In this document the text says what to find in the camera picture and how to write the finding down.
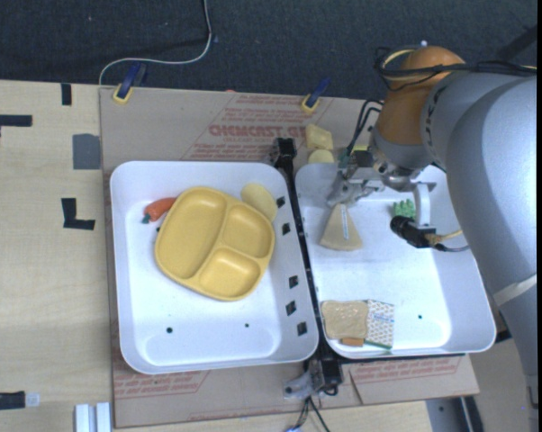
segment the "beige table surface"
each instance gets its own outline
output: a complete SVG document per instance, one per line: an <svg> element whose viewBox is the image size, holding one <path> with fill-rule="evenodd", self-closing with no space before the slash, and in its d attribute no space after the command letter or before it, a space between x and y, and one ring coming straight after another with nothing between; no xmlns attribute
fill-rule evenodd
<svg viewBox="0 0 542 432"><path fill-rule="evenodd" d="M0 392L37 392L36 408L0 411L0 431L73 430L73 408L112 400L103 177L74 170L72 136L99 135L96 85L0 81L0 114L30 114L0 141ZM63 229L61 198L94 230ZM424 401L322 413L330 430L429 432ZM139 431L283 431L298 414L140 427ZM303 430L321 430L310 417Z"/></svg>

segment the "beige triangle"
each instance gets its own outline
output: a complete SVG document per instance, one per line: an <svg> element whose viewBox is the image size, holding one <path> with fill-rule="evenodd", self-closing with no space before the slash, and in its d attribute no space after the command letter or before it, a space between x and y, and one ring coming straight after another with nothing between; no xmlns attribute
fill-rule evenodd
<svg viewBox="0 0 542 432"><path fill-rule="evenodd" d="M338 203L333 207L319 243L326 248L344 251L363 247L363 242L345 204Z"/></svg>

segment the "black fabric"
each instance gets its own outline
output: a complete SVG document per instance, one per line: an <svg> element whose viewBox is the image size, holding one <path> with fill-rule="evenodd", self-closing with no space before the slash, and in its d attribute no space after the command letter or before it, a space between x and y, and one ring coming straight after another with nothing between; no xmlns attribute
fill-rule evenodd
<svg viewBox="0 0 542 432"><path fill-rule="evenodd" d="M208 5L214 43L206 57L183 67L150 65L147 86L304 95L330 77L327 95L381 98L384 86L372 69L376 48L421 40L467 62L504 53L537 64L537 0ZM96 84L115 59L189 59L203 50L205 37L201 0L0 0L0 78ZM119 84L128 69L112 67L104 82Z"/></svg>

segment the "green object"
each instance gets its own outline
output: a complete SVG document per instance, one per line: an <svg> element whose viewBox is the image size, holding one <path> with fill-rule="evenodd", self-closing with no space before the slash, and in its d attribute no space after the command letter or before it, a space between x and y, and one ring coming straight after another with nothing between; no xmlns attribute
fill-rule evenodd
<svg viewBox="0 0 542 432"><path fill-rule="evenodd" d="M400 201L399 203L395 202L393 204L393 211L395 216L405 216L415 219L415 204L409 199Z"/></svg>

